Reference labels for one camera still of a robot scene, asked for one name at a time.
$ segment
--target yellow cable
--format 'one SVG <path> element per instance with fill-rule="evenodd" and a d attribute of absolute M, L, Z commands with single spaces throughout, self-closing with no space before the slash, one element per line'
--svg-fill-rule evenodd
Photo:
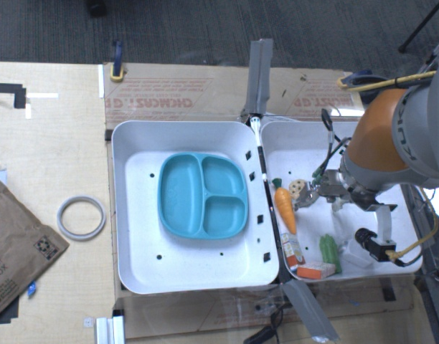
<path fill-rule="evenodd" d="M 433 208 L 432 203 L 428 199 L 428 196 L 427 196 L 427 194 L 425 193 L 425 191 L 424 191 L 424 189 L 422 187 L 420 187 L 420 192 L 422 193 L 423 197 L 425 198 L 426 203 L 428 204 L 428 206 L 430 207 L 430 210 L 432 211 L 432 215 L 433 215 L 433 229 L 425 237 L 419 239 L 418 241 L 416 241 L 413 244 L 411 244 L 408 248 L 406 248 L 406 249 L 404 249 L 404 250 L 402 250 L 400 252 L 396 252 L 396 251 L 393 251 L 393 250 L 386 251 L 385 253 L 387 254 L 387 256 L 389 257 L 389 259 L 391 261 L 395 261 L 396 259 L 399 259 L 400 257 L 404 256 L 405 254 L 407 254 L 409 251 L 411 251 L 415 247 L 417 247 L 420 244 L 426 242 L 429 238 L 433 237 L 433 235 L 436 233 L 436 231 L 439 228 L 439 218 L 438 218 L 438 215 L 435 212 L 435 208 Z"/>
<path fill-rule="evenodd" d="M 362 85 L 361 87 L 354 87 L 354 88 L 348 88 L 347 84 L 343 84 L 341 81 L 343 78 L 339 78 L 336 81 L 336 83 L 337 83 L 338 87 L 340 87 L 341 89 L 344 89 L 344 90 L 348 90 L 349 92 L 363 92 L 365 90 L 372 90 L 372 89 L 377 89 L 377 88 L 382 88 L 382 87 L 388 87 L 390 85 L 396 85 L 396 84 L 401 84 L 404 82 L 410 82 L 412 80 L 425 79 L 427 77 L 432 77 L 433 75 L 435 75 L 435 73 L 436 73 L 436 71 L 423 72 L 422 74 L 413 74 L 413 75 L 408 75 L 406 77 L 398 77 L 396 79 L 385 80 L 383 82 Z"/>

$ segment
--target cardboard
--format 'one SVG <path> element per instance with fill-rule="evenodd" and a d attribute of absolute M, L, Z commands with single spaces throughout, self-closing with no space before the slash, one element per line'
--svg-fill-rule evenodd
<path fill-rule="evenodd" d="M 0 181 L 0 312 L 68 246 Z"/>

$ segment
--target white ring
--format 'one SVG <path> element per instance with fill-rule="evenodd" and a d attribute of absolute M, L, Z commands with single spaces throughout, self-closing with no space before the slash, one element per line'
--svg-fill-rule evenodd
<path fill-rule="evenodd" d="M 63 212 L 65 211 L 65 209 L 70 206 L 73 203 L 76 203 L 78 201 L 86 201 L 88 203 L 91 203 L 93 205 L 95 205 L 97 207 L 97 209 L 100 211 L 101 213 L 101 221 L 100 224 L 98 225 L 97 228 L 95 228 L 93 231 L 91 231 L 90 233 L 86 233 L 86 234 L 76 234 L 76 233 L 72 233 L 70 231 L 68 231 L 68 229 L 65 228 L 65 226 L 63 225 L 62 222 L 62 215 Z M 58 212 L 57 212 L 57 224 L 60 228 L 60 231 L 68 238 L 74 239 L 76 241 L 87 241 L 93 237 L 95 237 L 97 234 L 100 233 L 100 231 L 103 229 L 103 227 L 105 226 L 105 222 L 106 222 L 106 212 L 105 212 L 105 208 L 103 207 L 103 205 L 99 202 L 99 200 L 97 200 L 96 198 L 93 198 L 92 196 L 88 196 L 88 195 L 78 195 L 78 196 L 73 196 L 69 199 L 67 199 L 66 201 L 64 201 L 64 203 L 60 206 Z"/>

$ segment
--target paper bag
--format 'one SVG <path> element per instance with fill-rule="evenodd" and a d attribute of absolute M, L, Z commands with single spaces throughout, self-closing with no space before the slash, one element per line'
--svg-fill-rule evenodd
<path fill-rule="evenodd" d="M 68 246 L 0 182 L 0 312 Z"/>

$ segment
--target carrot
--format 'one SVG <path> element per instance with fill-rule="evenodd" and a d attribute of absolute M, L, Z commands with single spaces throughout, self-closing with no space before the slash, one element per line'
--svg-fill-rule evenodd
<path fill-rule="evenodd" d="M 293 203 L 291 202 L 290 191 L 282 187 L 281 178 L 274 178 L 272 183 L 276 188 L 274 199 L 277 210 L 289 231 L 292 234 L 296 234 L 296 217 L 293 211 Z"/>

